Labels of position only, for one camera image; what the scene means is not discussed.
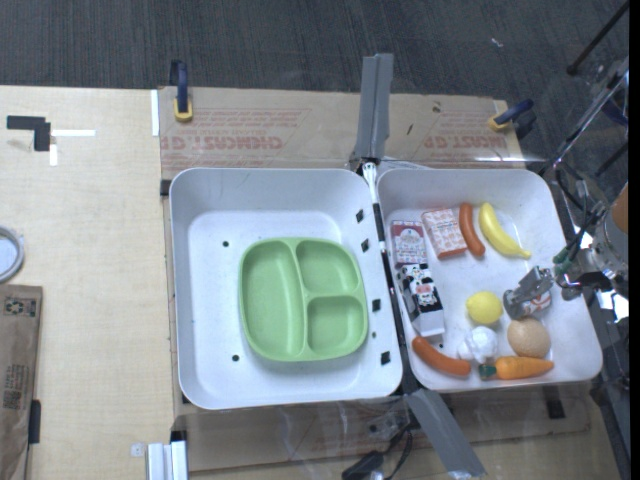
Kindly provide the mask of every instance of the orange carrot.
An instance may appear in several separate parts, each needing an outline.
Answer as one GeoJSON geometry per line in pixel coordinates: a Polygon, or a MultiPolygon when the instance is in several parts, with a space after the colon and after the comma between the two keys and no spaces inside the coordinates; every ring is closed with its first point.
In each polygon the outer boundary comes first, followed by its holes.
{"type": "Polygon", "coordinates": [[[422,336],[416,336],[411,342],[411,346],[420,359],[436,370],[462,377],[471,373],[469,361],[443,354],[422,336]]]}
{"type": "Polygon", "coordinates": [[[460,205],[460,212],[458,213],[458,223],[460,225],[460,231],[464,237],[464,241],[467,243],[467,247],[474,256],[482,256],[485,252],[485,246],[478,238],[475,228],[473,227],[473,206],[469,203],[462,203],[460,205]]]}
{"type": "Polygon", "coordinates": [[[496,359],[495,365],[480,365],[480,377],[488,379],[497,377],[501,380],[526,379],[542,375],[553,368],[553,361],[536,357],[502,356],[496,359]]]}

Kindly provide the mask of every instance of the brown ball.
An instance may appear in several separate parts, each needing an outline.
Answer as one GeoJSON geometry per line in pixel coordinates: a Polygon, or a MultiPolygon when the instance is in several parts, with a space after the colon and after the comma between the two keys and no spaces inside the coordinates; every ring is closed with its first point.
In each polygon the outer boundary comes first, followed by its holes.
{"type": "Polygon", "coordinates": [[[549,332],[532,316],[512,320],[507,329],[507,340],[519,356],[543,358],[551,349],[549,332]]]}

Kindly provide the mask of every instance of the banana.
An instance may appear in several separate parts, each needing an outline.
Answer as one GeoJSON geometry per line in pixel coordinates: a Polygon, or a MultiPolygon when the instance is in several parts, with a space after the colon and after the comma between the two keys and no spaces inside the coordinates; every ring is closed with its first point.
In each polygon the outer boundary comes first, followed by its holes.
{"type": "Polygon", "coordinates": [[[500,222],[498,222],[498,217],[496,217],[496,212],[490,203],[485,202],[480,206],[478,222],[480,223],[482,234],[499,253],[505,256],[520,256],[525,259],[531,257],[530,251],[526,251],[520,247],[520,245],[502,229],[500,222]]]}

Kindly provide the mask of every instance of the sausage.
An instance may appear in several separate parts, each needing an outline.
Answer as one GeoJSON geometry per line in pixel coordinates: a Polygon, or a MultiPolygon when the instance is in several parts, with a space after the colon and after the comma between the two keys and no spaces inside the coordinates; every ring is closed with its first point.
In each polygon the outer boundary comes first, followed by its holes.
{"type": "Polygon", "coordinates": [[[485,246],[478,238],[476,230],[473,226],[473,206],[469,203],[462,203],[460,205],[460,213],[458,215],[458,223],[460,224],[460,231],[464,237],[464,241],[467,243],[467,247],[474,256],[482,256],[485,252],[485,246]]]}
{"type": "Polygon", "coordinates": [[[411,347],[420,359],[436,370],[461,377],[466,377],[471,373],[471,363],[469,361],[443,354],[422,336],[413,338],[411,347]]]}

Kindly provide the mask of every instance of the green divided plate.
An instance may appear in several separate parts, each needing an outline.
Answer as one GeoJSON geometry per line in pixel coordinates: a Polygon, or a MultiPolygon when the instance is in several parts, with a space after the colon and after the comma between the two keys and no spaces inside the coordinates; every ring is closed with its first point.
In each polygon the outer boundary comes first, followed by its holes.
{"type": "Polygon", "coordinates": [[[256,242],[240,261],[239,289],[245,336],[268,359],[333,359],[357,350],[367,336],[360,269],[336,242],[256,242]]]}

